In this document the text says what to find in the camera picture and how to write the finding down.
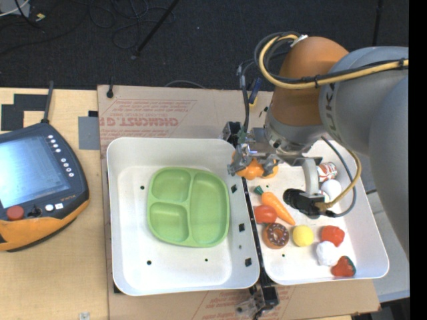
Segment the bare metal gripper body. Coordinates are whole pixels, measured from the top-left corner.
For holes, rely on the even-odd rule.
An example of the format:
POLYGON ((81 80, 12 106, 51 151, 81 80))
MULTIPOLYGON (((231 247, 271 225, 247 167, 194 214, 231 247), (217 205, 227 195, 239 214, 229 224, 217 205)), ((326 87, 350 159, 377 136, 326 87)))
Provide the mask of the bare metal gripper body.
POLYGON ((270 162, 298 165, 312 146, 309 143, 294 143, 281 137, 273 129, 255 127, 240 136, 237 144, 237 162, 248 164, 251 159, 267 165, 270 162))

